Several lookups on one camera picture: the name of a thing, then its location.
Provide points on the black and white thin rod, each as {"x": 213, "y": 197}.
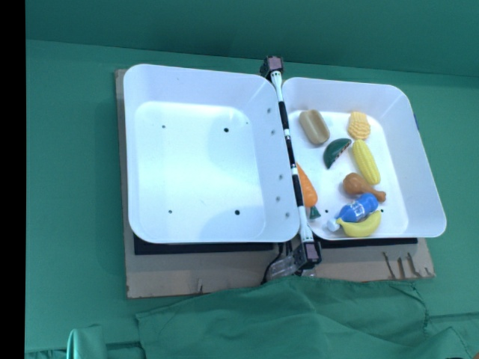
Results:
{"x": 290, "y": 148}

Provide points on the tan bread roll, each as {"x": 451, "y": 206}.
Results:
{"x": 314, "y": 126}

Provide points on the long yellow corn cob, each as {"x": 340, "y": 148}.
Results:
{"x": 366, "y": 162}

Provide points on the orange carrot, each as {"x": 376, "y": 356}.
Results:
{"x": 308, "y": 192}

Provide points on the blue plastic bottle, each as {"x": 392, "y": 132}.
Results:
{"x": 357, "y": 208}

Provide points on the brown chicken drumstick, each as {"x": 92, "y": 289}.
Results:
{"x": 357, "y": 185}

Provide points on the white plastic tray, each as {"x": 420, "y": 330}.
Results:
{"x": 408, "y": 185}
{"x": 194, "y": 163}

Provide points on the short yellow corn piece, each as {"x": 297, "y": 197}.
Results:
{"x": 359, "y": 126}

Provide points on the green watermelon slice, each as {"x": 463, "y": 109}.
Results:
{"x": 335, "y": 151}

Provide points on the brown cardboard board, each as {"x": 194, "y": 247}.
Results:
{"x": 232, "y": 271}

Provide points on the green cloth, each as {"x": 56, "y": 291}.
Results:
{"x": 299, "y": 320}

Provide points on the yellow banana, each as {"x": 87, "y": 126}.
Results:
{"x": 361, "y": 226}

